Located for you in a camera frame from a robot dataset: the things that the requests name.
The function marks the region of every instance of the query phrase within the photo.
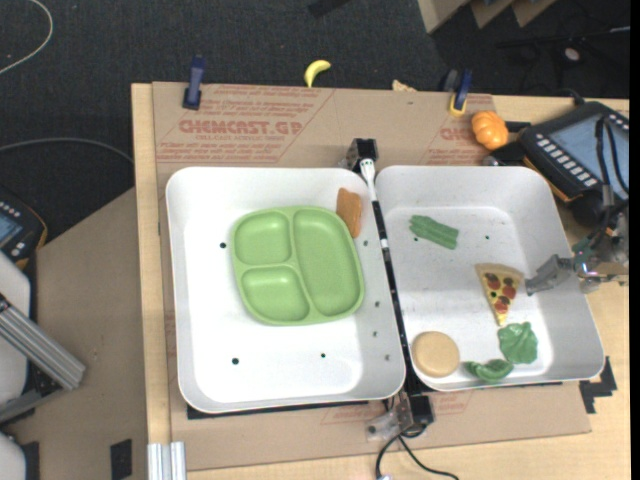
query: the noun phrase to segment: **wooden table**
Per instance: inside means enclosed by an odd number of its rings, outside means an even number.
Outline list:
[[[628,111],[628,101],[602,100]],[[540,122],[572,106],[569,98],[495,96],[505,120]],[[132,86],[136,195],[140,247],[140,280],[144,334],[147,430],[150,443],[171,442],[162,268],[158,236],[158,197],[154,148],[153,100],[150,84]],[[563,214],[570,241],[583,236],[570,215]],[[517,442],[419,450],[428,466],[451,471],[461,479],[581,479],[631,477],[629,291],[609,283],[589,295],[605,353],[610,357],[618,390],[596,402],[589,434]],[[375,456],[364,455],[189,473],[190,479],[330,479],[374,478]],[[404,452],[389,453],[383,471],[395,479],[430,478]]]

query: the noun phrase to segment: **black carpet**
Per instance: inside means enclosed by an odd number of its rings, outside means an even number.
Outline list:
[[[584,62],[556,62],[560,43],[629,25],[630,0],[560,0],[525,28],[510,10],[478,29],[468,7],[429,35],[416,0],[39,0],[54,32],[35,57],[0,74],[0,148],[45,137],[91,139],[131,154],[130,84],[186,81],[192,55],[204,82],[302,85],[310,61],[331,70],[316,86],[389,89],[399,79],[438,90],[450,68],[473,70],[473,90],[629,97],[629,33],[589,40]],[[47,18],[32,3],[0,0],[0,70],[36,48]],[[133,186],[131,165],[77,143],[0,150],[0,183],[38,211],[50,238]]]

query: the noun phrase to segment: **green plate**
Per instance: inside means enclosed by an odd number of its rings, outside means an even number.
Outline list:
[[[260,210],[236,221],[231,237],[236,283],[258,320],[315,324],[360,307],[360,260],[335,212],[313,206]]]

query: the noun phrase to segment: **yellow banana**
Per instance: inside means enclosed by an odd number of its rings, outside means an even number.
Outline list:
[[[313,81],[318,73],[326,71],[330,67],[331,63],[326,60],[316,60],[309,64],[304,72],[304,81],[306,82],[307,87],[311,87],[313,85]]]

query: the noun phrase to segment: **device screen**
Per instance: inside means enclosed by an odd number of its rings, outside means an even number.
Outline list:
[[[598,162],[598,154],[596,152],[597,141],[595,137],[596,123],[600,116],[594,115],[588,119],[584,119],[579,123],[567,126],[561,130],[556,130],[549,134],[549,137],[573,158],[580,162],[584,167],[590,170],[594,175],[602,179],[602,170]],[[629,135],[621,128],[611,125],[613,139],[615,143],[616,153],[618,156],[618,166],[622,179],[627,187],[629,186]],[[614,161],[611,155],[611,145],[605,130],[603,137],[604,158],[611,187],[616,195],[622,199],[628,196],[622,189],[615,174]]]
[[[4,244],[16,236],[21,230],[22,226],[0,214],[0,247],[4,247]]]

